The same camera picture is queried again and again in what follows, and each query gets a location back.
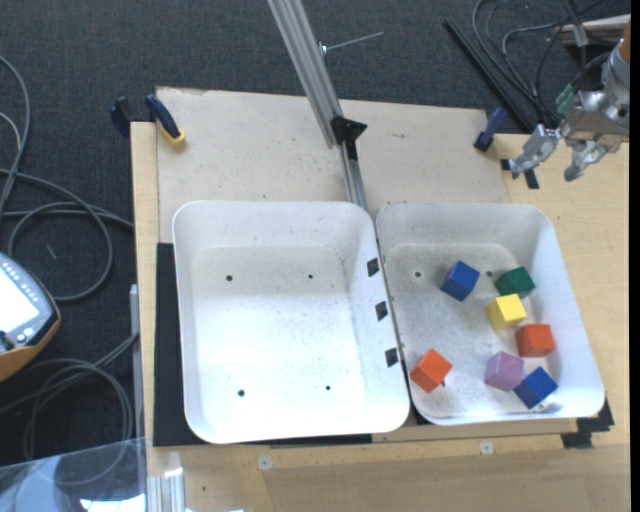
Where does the green cube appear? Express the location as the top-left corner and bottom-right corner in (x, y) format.
(494, 265), (537, 299)

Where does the white plastic tray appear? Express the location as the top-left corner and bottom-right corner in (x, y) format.
(374, 201), (607, 427)
(171, 199), (412, 445)

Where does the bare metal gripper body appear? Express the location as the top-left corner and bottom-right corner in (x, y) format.
(561, 87), (631, 147)

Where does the yellow cube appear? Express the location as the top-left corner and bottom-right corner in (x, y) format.
(483, 293), (528, 332)

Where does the purple cube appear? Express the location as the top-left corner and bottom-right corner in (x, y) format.
(483, 350), (525, 392)

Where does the blue cube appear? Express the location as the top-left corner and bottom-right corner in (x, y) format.
(513, 366), (559, 410)
(439, 260), (481, 303)

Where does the orange cube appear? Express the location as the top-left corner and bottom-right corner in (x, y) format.
(514, 323), (556, 358)
(409, 348), (454, 394)

